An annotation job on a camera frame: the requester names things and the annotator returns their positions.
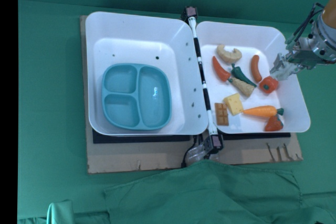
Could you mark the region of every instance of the green cloth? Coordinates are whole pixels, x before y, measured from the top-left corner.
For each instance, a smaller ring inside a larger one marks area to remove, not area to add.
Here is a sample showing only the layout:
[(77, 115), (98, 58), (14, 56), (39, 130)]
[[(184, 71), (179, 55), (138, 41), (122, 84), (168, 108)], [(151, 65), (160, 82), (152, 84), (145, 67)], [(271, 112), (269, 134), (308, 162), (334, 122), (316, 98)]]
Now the green cloth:
[(209, 160), (110, 187), (105, 194), (110, 222), (118, 224), (336, 223), (331, 210), (304, 204), (292, 172)]

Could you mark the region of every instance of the blue divided plate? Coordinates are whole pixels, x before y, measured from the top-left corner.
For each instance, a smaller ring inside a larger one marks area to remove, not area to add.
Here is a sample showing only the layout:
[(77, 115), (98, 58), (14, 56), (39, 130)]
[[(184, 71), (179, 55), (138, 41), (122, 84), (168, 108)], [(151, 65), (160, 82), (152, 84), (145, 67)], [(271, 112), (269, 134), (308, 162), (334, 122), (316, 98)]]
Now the blue divided plate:
[(137, 63), (110, 66), (102, 78), (102, 107), (106, 119), (117, 127), (160, 129), (172, 115), (168, 78), (154, 66)]

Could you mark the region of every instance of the toy food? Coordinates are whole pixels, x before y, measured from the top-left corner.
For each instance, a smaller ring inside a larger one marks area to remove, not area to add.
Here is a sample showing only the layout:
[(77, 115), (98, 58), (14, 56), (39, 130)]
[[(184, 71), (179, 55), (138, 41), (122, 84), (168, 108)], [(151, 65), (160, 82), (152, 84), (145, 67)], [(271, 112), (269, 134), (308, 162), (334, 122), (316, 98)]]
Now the toy food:
[(265, 132), (279, 131), (283, 128), (283, 123), (279, 119), (278, 115), (274, 115), (268, 118), (267, 124), (265, 126)]
[(261, 81), (259, 87), (264, 93), (271, 93), (278, 88), (278, 85), (279, 81), (268, 76)]
[(230, 96), (227, 96), (223, 99), (223, 101), (233, 116), (243, 112), (244, 110), (239, 93), (234, 93)]
[(256, 87), (257, 85), (254, 84), (252, 81), (250, 81), (242, 72), (242, 70), (240, 69), (240, 67), (235, 67), (235, 64), (231, 64), (232, 65), (232, 70), (231, 70), (231, 74), (236, 77), (237, 79), (240, 79), (248, 84), (251, 84), (253, 87)]
[(254, 81), (256, 83), (259, 83), (262, 80), (262, 76), (260, 75), (258, 64), (259, 64), (259, 55), (255, 54), (253, 55), (251, 59), (251, 72), (252, 72)]
[(228, 79), (228, 81), (231, 82), (235, 87), (237, 87), (242, 92), (242, 94), (247, 97), (250, 97), (253, 90), (255, 89), (255, 87), (251, 84), (248, 84), (237, 78), (231, 78)]
[(256, 106), (255, 108), (245, 109), (243, 113), (252, 116), (269, 118), (271, 116), (275, 116), (276, 114), (283, 115), (283, 109), (276, 109), (272, 105), (262, 105)]
[(227, 106), (223, 103), (215, 103), (217, 125), (229, 125)]
[(241, 58), (242, 53), (240, 50), (234, 48), (233, 51), (227, 51), (224, 49), (224, 47), (225, 45), (218, 45), (217, 53), (219, 57), (221, 57), (226, 63), (234, 63)]
[(224, 68), (221, 67), (221, 64), (218, 62), (215, 56), (212, 57), (212, 64), (214, 66), (214, 69), (218, 77), (224, 82), (227, 81), (227, 79), (231, 76), (231, 74), (225, 71)]

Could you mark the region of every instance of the yellow cheese wedge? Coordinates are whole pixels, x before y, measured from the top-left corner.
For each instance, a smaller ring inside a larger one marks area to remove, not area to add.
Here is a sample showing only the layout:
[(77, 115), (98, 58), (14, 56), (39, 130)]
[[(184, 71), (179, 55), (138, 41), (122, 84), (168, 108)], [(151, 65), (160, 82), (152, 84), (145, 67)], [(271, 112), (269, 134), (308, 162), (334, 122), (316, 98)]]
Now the yellow cheese wedge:
[(229, 108), (232, 115), (237, 115), (244, 110), (243, 104), (240, 100), (239, 93), (235, 93), (235, 94), (232, 94), (228, 97), (225, 97), (223, 99), (223, 101), (227, 105), (227, 107)]

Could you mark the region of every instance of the robotic end effector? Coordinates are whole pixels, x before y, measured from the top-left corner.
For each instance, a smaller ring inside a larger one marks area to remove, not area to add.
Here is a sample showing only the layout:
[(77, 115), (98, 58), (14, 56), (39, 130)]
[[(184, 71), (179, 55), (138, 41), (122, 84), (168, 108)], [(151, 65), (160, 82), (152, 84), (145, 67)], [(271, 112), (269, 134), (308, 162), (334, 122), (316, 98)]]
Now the robotic end effector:
[[(307, 24), (312, 22), (311, 33), (308, 37), (301, 37)], [(307, 19), (286, 40), (286, 44), (289, 52), (278, 54), (270, 70), (270, 75), (278, 81), (286, 80), (303, 69), (336, 63), (336, 0), (329, 0), (325, 7), (314, 3)]]

